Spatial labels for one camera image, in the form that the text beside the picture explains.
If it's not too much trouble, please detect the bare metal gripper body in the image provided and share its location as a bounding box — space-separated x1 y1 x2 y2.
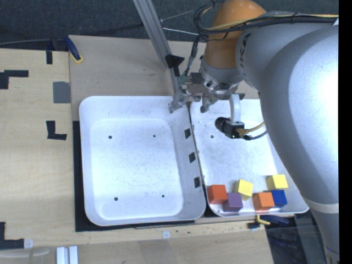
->
185 71 246 101

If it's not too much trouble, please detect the white plastic tray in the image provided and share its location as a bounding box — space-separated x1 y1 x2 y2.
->
79 95 207 227
189 98 310 218

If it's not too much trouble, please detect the pale wood board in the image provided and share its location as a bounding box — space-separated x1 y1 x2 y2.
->
68 34 296 230

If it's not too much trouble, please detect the orange cube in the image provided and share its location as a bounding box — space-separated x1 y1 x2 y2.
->
251 191 276 213
206 184 229 205

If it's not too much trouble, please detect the yellow cube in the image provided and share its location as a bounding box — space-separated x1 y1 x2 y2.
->
265 174 289 191
233 178 254 201

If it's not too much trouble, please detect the purple cube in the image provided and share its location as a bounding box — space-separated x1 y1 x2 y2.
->
222 192 244 213

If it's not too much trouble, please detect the blue cube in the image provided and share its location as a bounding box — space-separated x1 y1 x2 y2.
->
270 189 288 207

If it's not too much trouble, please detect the black cylinder on white bracket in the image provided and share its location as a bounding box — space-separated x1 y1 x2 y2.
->
214 93 246 140

